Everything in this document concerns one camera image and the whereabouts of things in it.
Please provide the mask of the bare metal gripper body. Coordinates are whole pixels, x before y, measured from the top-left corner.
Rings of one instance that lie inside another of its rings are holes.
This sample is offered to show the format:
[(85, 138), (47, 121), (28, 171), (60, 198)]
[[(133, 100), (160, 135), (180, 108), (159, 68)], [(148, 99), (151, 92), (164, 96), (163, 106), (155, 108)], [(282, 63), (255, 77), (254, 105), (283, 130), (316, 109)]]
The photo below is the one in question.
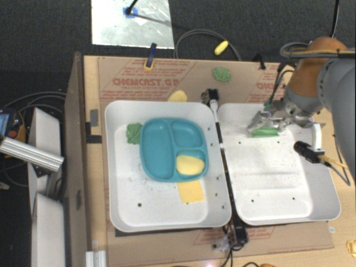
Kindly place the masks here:
[(313, 125), (312, 114), (298, 108), (290, 100), (274, 100), (268, 107), (268, 120), (273, 124), (276, 120), (287, 120), (289, 125), (295, 124), (300, 127), (311, 127)]

